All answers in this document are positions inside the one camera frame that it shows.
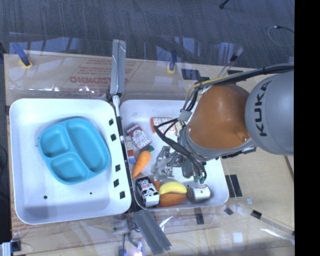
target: yellow toy banana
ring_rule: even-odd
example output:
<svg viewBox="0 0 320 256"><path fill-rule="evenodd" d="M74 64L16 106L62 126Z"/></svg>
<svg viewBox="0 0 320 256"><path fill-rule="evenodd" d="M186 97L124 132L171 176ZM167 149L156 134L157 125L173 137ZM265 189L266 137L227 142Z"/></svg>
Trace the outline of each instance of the yellow toy banana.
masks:
<svg viewBox="0 0 320 256"><path fill-rule="evenodd" d="M166 193L179 193L179 194L186 194L187 188L180 182L177 181L169 181L162 184L159 188L159 195L163 195Z"/></svg>

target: gray floor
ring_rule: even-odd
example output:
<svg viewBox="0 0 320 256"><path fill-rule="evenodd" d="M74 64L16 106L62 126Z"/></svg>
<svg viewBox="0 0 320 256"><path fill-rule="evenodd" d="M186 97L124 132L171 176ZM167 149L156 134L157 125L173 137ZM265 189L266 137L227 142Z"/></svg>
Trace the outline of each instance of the gray floor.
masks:
<svg viewBox="0 0 320 256"><path fill-rule="evenodd" d="M2 0L0 42L14 53L25 49L70 52L57 44L31 42L77 38L82 54L110 56L101 42L125 40L128 58L166 60L176 50L181 62L223 65L219 55L239 46L236 67L261 68L294 59L294 0ZM4 65L0 65L0 243L10 239L9 174Z"/></svg>

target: clear plastic sheet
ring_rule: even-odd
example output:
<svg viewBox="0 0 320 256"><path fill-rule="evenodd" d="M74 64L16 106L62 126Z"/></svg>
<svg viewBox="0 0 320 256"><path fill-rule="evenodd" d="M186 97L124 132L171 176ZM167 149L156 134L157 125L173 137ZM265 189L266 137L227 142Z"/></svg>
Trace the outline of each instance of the clear plastic sheet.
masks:
<svg viewBox="0 0 320 256"><path fill-rule="evenodd" d="M194 85L199 75L200 78L212 79L225 75L229 69L248 70L232 68L233 63L229 62L228 56L241 50L240 45L223 42L204 45L193 38L183 37L157 40L161 43L156 49L148 41L141 46L143 59L134 58L130 53L131 42L127 41L122 103L129 99L184 100L186 90ZM87 68L90 73L97 73L102 70L99 69L101 63L111 67L111 41L13 33L11 42L19 43L32 62L33 69L24 68L10 47L4 58L6 105L10 106L20 98L107 100L109 82L101 87L90 87L86 83L79 86L76 80L72 84L70 77L87 75L84 74L86 71L72 75ZM183 44L185 51L177 52L172 73L168 67L175 44ZM201 63L204 47L211 49L212 63ZM87 68L80 68L86 62L90 63ZM104 69L101 73L101 77L106 75L111 78L111 70ZM250 92L260 80L260 77L254 77L238 85ZM293 158L271 155L258 149L257 152L221 162L225 177L230 180L229 199L225 204L152 213L171 243L170 250L163 255L219 255L277 248L289 248L290 251L294 248ZM10 156L9 168L12 170ZM130 230L135 228L130 212L28 225L16 215L13 186L11 199L12 241L20 244L19 251L14 255L118 255L123 247L128 256L138 252L138 248L128 239ZM134 243L141 241L143 255L153 255L139 230L131 233L131 239Z"/></svg>

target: blue divided plate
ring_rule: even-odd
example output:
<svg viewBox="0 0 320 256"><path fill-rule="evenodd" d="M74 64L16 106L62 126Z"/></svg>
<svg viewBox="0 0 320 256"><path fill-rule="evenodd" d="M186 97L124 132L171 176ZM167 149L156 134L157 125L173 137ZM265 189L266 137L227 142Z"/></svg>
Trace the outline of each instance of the blue divided plate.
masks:
<svg viewBox="0 0 320 256"><path fill-rule="evenodd" d="M104 139L91 122L81 117L45 129L38 145L49 170L64 184L86 181L106 170L111 162Z"/></svg>

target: toy carrot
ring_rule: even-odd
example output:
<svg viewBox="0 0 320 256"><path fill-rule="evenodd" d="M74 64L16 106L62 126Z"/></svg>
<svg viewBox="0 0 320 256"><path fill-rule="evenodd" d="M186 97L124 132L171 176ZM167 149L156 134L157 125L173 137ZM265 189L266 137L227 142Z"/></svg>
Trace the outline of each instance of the toy carrot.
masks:
<svg viewBox="0 0 320 256"><path fill-rule="evenodd" d="M138 176L138 174L143 170L143 168L145 168L150 160L151 153L148 150L144 150L140 153L132 171L132 179L135 179Z"/></svg>

